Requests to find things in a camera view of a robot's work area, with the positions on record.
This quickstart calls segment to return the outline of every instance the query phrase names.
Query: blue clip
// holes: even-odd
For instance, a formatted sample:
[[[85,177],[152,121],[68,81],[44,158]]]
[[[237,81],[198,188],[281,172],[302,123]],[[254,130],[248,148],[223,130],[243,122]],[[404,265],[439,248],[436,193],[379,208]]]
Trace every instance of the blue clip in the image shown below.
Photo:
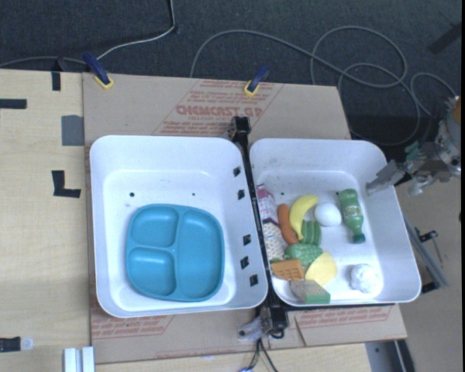
[[[257,74],[255,74],[253,79],[246,83],[245,88],[243,89],[245,95],[250,97],[254,96],[258,91],[260,82],[264,81],[268,75],[269,67],[267,65],[262,66],[260,70],[257,72]]]
[[[109,90],[114,85],[114,81],[107,75],[104,67],[98,59],[90,53],[83,53],[83,61],[90,67],[91,71],[95,73],[95,80],[105,90]]]

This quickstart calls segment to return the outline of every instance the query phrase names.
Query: plastic bottle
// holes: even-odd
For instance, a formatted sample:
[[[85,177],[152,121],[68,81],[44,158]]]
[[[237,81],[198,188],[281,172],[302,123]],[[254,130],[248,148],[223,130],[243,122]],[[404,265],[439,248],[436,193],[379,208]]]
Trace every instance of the plastic bottle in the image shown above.
[[[358,202],[357,191],[355,189],[340,191],[338,198],[343,221],[353,232],[353,242],[355,244],[363,243],[365,241],[365,235],[362,233],[363,213]]]

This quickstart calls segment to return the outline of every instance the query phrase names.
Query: carrot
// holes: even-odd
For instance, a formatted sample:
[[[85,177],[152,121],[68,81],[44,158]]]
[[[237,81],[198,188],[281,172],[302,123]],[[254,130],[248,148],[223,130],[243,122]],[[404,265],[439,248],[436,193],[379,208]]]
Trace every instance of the carrot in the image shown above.
[[[279,229],[281,229],[282,238],[289,245],[296,244],[298,237],[289,223],[289,205],[280,204],[277,207],[277,220],[279,221]]]

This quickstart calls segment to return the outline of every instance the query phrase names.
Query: blue divided plate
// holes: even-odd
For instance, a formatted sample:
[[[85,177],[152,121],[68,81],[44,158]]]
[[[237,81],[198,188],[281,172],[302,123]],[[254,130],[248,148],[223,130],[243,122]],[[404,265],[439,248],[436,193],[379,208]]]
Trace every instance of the blue divided plate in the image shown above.
[[[217,219],[183,205],[151,204],[129,222],[126,273],[141,294],[205,301],[224,277],[224,236]]]

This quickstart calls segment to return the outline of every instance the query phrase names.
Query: cardboard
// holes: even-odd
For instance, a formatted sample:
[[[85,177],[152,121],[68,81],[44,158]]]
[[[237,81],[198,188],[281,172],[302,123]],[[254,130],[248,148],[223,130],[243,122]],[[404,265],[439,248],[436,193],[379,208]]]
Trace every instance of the cardboard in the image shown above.
[[[238,339],[238,326],[254,310],[117,319],[95,294],[89,148],[105,135],[224,136],[233,116],[248,116],[250,143],[275,138],[350,139],[343,107],[333,87],[263,83],[253,97],[241,81],[111,74],[106,91],[83,74],[86,199],[90,247],[91,344],[97,363],[251,351]],[[320,308],[289,312],[284,338],[271,349],[402,339],[397,305]]]

